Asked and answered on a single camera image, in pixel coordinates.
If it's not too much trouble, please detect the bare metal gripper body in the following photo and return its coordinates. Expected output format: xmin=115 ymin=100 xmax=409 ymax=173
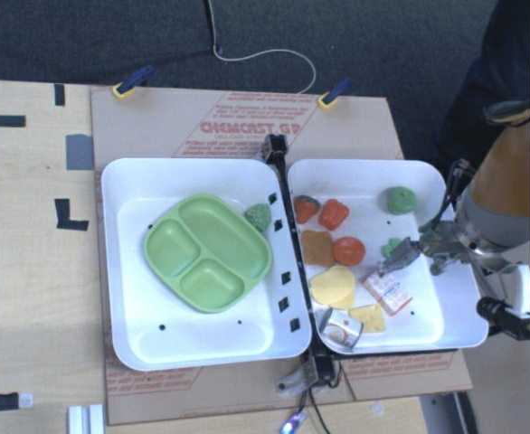
xmin=420 ymin=220 xmax=516 ymax=277

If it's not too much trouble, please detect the small dark green broccoli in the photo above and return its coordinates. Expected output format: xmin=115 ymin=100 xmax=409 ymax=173
xmin=381 ymin=237 xmax=404 ymax=259

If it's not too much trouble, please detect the red and white packet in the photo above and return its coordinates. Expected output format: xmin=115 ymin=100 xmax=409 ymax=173
xmin=361 ymin=268 xmax=414 ymax=317

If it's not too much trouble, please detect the red tomato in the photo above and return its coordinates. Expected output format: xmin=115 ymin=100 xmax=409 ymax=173
xmin=330 ymin=235 xmax=367 ymax=268

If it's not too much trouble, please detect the green apple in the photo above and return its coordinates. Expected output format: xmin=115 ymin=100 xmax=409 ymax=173
xmin=385 ymin=185 xmax=418 ymax=217

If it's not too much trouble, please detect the white plastic tray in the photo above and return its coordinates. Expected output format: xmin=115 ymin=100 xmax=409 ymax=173
xmin=286 ymin=157 xmax=491 ymax=356
xmin=100 ymin=156 xmax=314 ymax=373

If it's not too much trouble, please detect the yellow cheese wedge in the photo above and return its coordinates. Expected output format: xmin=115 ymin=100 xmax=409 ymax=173
xmin=346 ymin=303 xmax=387 ymax=335

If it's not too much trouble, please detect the yellow heart-shaped crisp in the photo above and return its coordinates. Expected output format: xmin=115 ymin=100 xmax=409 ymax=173
xmin=308 ymin=264 xmax=357 ymax=312

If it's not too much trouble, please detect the orange bell pepper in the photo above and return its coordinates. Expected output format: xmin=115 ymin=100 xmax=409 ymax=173
xmin=317 ymin=198 xmax=351 ymax=232

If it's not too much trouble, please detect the brown bread slice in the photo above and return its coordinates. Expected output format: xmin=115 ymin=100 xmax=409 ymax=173
xmin=299 ymin=229 xmax=336 ymax=269

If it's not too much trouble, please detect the silver can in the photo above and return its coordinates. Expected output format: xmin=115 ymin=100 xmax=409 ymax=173
xmin=317 ymin=307 xmax=365 ymax=350

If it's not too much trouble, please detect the red strawberry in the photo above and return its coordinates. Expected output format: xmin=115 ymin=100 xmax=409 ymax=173
xmin=292 ymin=193 xmax=322 ymax=226

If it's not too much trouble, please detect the pale green broccoli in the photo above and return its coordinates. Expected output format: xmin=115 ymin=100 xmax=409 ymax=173
xmin=243 ymin=202 xmax=273 ymax=233

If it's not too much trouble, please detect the green divided plate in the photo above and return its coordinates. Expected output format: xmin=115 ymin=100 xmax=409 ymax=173
xmin=143 ymin=193 xmax=274 ymax=315

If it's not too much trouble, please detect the brown cardboard board red print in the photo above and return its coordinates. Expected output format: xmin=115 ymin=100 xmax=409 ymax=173
xmin=90 ymin=85 xmax=475 ymax=427

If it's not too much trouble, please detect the black cylinder on white bracket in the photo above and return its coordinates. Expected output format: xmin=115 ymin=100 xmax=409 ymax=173
xmin=475 ymin=262 xmax=530 ymax=342

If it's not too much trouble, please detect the black block with wires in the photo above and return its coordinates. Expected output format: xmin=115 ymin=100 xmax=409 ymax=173
xmin=307 ymin=349 xmax=339 ymax=387
xmin=261 ymin=133 xmax=290 ymax=165

